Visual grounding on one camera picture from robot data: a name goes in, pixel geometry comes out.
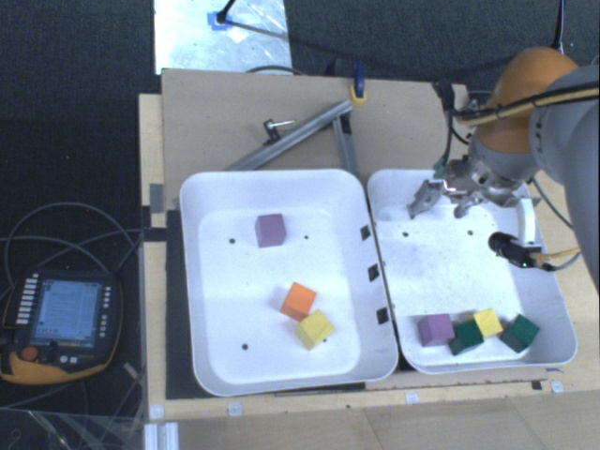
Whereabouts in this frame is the green cube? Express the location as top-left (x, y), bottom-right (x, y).
top-left (447, 320), bottom-right (486, 357)
top-left (497, 313), bottom-right (541, 354)

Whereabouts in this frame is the brown cardboard board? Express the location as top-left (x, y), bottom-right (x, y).
top-left (160, 67), bottom-right (563, 392)

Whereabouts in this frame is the purple cube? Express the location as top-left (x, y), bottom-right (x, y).
top-left (416, 312), bottom-right (457, 348)
top-left (254, 213), bottom-right (288, 249)

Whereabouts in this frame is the yellow cube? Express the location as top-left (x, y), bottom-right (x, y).
top-left (472, 307), bottom-right (504, 339)
top-left (293, 308), bottom-right (336, 352)

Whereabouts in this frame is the white plastic tray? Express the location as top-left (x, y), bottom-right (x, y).
top-left (366, 168), bottom-right (578, 376)
top-left (179, 168), bottom-right (400, 398)

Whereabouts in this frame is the black cylinder on white bracket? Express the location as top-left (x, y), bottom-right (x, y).
top-left (487, 197), bottom-right (545, 270)

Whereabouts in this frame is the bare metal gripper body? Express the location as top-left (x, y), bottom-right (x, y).
top-left (439, 157), bottom-right (523, 207)

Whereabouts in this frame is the orange cube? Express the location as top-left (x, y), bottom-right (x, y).
top-left (278, 281), bottom-right (319, 323)

